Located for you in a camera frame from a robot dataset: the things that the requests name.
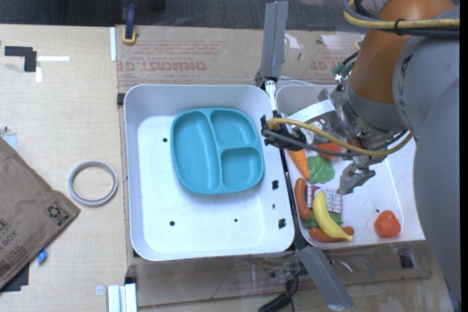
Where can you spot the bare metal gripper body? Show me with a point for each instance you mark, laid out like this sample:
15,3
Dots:
363,153

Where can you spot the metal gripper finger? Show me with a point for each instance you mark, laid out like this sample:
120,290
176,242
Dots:
347,180
363,177

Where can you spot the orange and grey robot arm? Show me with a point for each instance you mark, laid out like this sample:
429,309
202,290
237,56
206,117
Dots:
431,91

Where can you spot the white packet with red print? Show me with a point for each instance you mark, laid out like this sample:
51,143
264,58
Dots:
333,201

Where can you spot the green lettuce leaf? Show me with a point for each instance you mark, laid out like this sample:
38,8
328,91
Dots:
321,170

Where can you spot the white plastic tray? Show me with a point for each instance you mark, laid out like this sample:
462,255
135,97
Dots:
204,226
365,208

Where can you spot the orange toy fruit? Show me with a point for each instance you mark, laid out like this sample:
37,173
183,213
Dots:
329,148

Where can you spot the white and purple packet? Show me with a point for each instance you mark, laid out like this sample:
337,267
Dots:
312,193

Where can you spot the yellow banana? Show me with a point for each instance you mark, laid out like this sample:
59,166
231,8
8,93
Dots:
325,217

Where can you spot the red sausage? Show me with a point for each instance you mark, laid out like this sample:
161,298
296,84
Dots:
301,197

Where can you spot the orange carrot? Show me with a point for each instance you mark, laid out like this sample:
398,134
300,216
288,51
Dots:
300,162

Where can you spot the dark green toy vegetable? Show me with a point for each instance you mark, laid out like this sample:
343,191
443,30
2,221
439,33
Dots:
311,223

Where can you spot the white and red small can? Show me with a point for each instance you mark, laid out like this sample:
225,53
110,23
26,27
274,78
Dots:
311,132

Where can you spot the orange sausage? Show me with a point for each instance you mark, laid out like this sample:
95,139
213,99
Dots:
321,235

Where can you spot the blue divided plate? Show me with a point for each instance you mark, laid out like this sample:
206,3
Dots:
197,150

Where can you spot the brown cardboard board red print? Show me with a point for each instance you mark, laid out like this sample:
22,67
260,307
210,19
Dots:
175,58

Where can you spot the white tape roll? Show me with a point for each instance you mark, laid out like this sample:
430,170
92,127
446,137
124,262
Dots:
73,190

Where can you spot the small blue object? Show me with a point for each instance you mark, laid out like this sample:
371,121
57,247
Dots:
42,255

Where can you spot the brown paper bag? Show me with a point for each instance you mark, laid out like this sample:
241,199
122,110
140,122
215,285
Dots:
25,201

